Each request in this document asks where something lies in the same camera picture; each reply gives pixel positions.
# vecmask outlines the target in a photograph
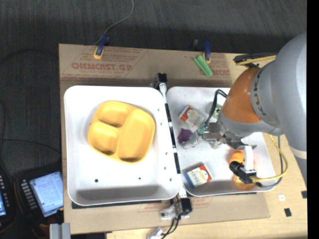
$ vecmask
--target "black fabric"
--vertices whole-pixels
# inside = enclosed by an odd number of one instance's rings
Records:
[[[205,39],[212,52],[278,52],[307,29],[307,0],[134,0],[130,18],[112,27],[111,46],[188,50]],[[131,10],[130,0],[0,0],[0,59],[38,48],[58,54],[58,44],[92,45]],[[58,61],[49,53],[18,53],[0,64],[5,139],[60,150]],[[1,161],[18,174],[59,161],[48,149],[3,142]],[[17,210],[0,238],[33,239]]]

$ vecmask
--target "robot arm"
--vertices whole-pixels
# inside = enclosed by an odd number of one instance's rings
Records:
[[[254,132],[285,134],[307,185],[307,33],[288,42],[263,68],[251,67],[231,87],[217,126],[239,149]]]

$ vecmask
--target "small box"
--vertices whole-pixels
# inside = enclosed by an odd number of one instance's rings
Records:
[[[197,130],[205,121],[205,117],[189,105],[184,107],[178,117],[194,130]]]
[[[192,189],[209,182],[213,179],[206,165],[201,165],[185,174],[187,181],[189,182]]]

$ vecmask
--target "screen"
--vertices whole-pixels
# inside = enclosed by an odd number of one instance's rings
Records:
[[[5,208],[3,205],[3,199],[0,191],[0,217],[6,215]]]
[[[45,217],[63,207],[63,182],[60,172],[30,180],[31,188]]]

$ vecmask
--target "table surface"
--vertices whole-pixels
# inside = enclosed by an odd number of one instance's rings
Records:
[[[153,56],[161,54],[163,51],[152,51]],[[245,67],[236,66],[232,59],[237,54],[224,54],[227,62],[227,67],[230,72],[231,81],[235,79],[245,70]],[[169,67],[170,60],[156,60],[156,63],[161,63],[160,66],[165,66],[165,63]],[[269,63],[269,61],[261,61],[260,66]],[[61,107],[63,107],[63,93],[74,83],[61,83]],[[63,169],[64,169],[64,201],[69,203],[66,191],[66,148],[65,148],[65,132],[62,131],[62,156],[63,156]],[[264,140],[269,152],[269,156],[273,162],[273,167],[276,174],[280,173],[280,160],[279,155],[272,144],[267,134],[264,134]],[[196,239],[196,238],[214,238],[214,239],[239,239],[239,238],[265,238],[265,239],[280,239],[280,238],[307,238],[308,237],[308,214],[307,214],[307,199],[303,198],[302,191],[306,191],[301,172],[299,171],[298,165],[295,161],[293,154],[290,151],[285,136],[281,136],[281,148],[285,154],[289,169],[286,176],[282,179],[281,183],[276,186],[273,190],[262,193],[268,206],[269,217],[259,219],[245,219],[236,221],[226,222],[212,222],[212,223],[201,223],[201,224],[188,224],[179,225],[176,231],[167,238],[183,238],[183,239]],[[291,211],[291,216],[286,216],[285,210]],[[72,210],[65,206],[65,222],[69,222],[73,219],[81,219],[83,226],[85,223],[92,223],[92,229],[85,229],[83,233],[96,233],[100,230],[103,231],[103,217],[98,215],[99,212],[94,210]],[[146,236],[154,229],[145,225],[145,229],[133,229],[133,230],[121,230],[116,229],[107,234],[108,239],[127,239],[127,238],[141,238],[145,239]]]

